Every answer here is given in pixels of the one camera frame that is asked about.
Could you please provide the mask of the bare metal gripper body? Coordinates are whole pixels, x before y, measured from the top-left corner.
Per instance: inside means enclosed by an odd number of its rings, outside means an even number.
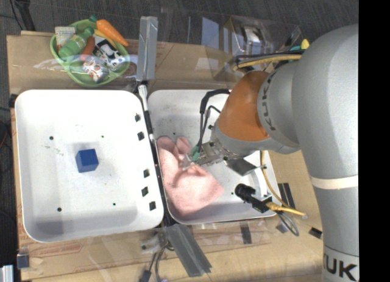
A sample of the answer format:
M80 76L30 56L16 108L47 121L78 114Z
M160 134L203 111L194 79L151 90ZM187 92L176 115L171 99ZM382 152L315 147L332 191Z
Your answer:
M201 165L217 164L225 160L225 155L219 149L219 146L214 142L203 143L200 147L200 151L197 153L197 160L195 163Z

